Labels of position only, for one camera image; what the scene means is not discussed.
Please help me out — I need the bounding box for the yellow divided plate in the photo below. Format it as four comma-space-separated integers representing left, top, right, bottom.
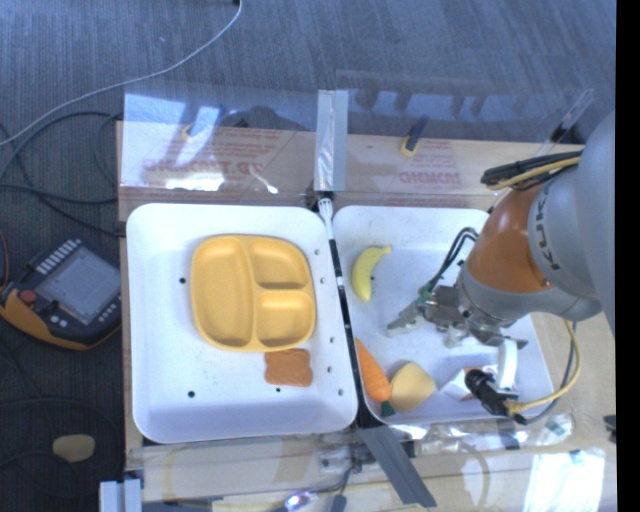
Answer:
189, 233, 318, 353

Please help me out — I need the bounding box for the black cylinder on white bracket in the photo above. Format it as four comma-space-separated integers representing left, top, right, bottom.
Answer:
464, 338, 521, 417

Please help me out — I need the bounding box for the brown cardboard board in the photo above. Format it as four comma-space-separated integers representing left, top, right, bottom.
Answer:
115, 119, 617, 503

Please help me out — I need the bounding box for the brown toast slice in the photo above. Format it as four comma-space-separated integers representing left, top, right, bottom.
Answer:
263, 348, 315, 388

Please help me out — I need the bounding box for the orange carrot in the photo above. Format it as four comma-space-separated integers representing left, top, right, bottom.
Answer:
354, 338, 397, 417

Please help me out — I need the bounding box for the white plastic tray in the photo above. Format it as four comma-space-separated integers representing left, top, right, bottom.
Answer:
125, 201, 360, 445
331, 204, 556, 427

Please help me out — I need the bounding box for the pale yellow oval object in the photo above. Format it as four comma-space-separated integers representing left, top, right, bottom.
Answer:
51, 433, 97, 464

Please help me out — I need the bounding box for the yellow banana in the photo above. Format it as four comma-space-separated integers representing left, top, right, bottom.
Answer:
350, 244, 393, 303

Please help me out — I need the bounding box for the pale yellow rounded block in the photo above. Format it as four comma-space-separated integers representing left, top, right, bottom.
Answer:
389, 361, 437, 413

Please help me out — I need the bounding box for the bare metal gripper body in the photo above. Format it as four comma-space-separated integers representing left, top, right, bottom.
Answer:
423, 283, 530, 350

